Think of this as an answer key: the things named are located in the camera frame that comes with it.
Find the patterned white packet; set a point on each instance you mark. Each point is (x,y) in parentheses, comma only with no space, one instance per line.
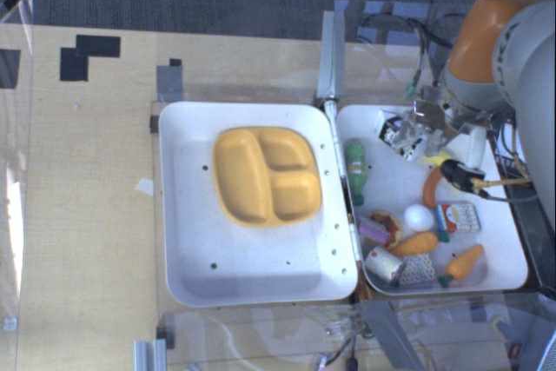
(418,269)

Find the black and white carton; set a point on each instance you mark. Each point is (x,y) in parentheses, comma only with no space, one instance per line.
(388,130)

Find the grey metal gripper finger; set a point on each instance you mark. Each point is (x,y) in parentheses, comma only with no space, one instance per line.
(435,142)
(408,132)

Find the black cylinder on white bracket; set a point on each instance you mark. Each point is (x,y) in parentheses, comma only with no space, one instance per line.
(462,176)

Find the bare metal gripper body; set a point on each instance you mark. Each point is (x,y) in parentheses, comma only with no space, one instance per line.
(434,108)

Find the orange divided plate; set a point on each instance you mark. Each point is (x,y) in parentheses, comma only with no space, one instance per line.
(243,178)

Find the pink block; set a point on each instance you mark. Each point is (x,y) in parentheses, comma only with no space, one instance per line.
(372,230)

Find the yellow banana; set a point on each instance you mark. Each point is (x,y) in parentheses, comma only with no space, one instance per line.
(434,159)

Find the pizza slice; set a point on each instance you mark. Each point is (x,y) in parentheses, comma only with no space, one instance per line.
(388,223)

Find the orange sausage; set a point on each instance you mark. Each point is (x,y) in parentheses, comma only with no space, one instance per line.
(431,187)

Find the white egg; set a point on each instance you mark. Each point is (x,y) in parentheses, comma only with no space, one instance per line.
(419,217)

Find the white plastic tray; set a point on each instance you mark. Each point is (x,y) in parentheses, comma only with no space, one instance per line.
(391,187)
(243,265)

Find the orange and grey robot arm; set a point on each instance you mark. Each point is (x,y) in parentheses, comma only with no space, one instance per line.
(521,69)

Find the red and white carton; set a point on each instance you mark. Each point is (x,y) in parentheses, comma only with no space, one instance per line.
(460,218)

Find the white can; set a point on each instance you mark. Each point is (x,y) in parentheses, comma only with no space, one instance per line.
(382,263)

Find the green plastic bottle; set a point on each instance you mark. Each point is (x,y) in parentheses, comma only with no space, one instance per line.
(356,169)

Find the orange carrot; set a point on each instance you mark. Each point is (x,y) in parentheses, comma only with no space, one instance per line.
(465,263)
(412,244)

